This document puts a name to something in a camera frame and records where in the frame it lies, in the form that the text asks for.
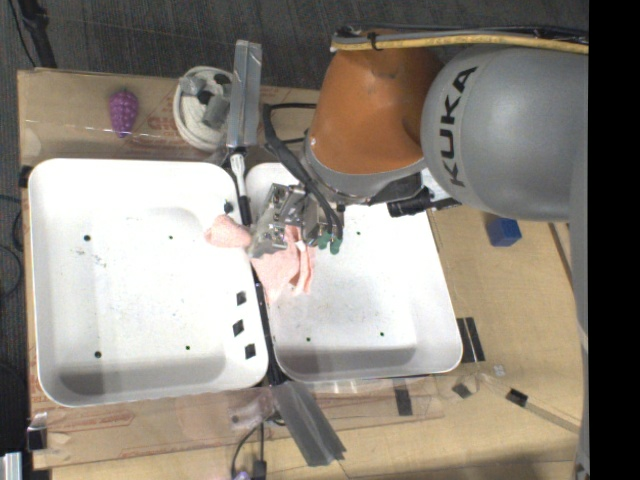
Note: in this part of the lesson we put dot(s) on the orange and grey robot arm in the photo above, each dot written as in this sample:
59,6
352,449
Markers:
505,133

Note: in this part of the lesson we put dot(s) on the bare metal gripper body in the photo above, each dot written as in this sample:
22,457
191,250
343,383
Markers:
286,208

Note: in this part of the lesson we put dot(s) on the black cylinder on white bracket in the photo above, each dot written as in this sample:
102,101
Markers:
407,207

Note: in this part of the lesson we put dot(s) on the purple grapes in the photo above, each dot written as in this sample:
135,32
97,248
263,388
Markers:
123,110

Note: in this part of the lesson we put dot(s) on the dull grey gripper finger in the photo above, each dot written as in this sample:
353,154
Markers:
262,244

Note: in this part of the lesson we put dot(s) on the white plastic tray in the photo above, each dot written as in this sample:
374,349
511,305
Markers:
140,288
360,298

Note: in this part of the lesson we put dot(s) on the blue cube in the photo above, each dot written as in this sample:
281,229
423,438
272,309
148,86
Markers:
504,231

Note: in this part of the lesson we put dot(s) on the pink cloth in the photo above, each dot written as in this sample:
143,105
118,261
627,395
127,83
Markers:
290,273

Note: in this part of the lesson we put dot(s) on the brown cardboard board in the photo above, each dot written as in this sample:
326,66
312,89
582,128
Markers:
75,118

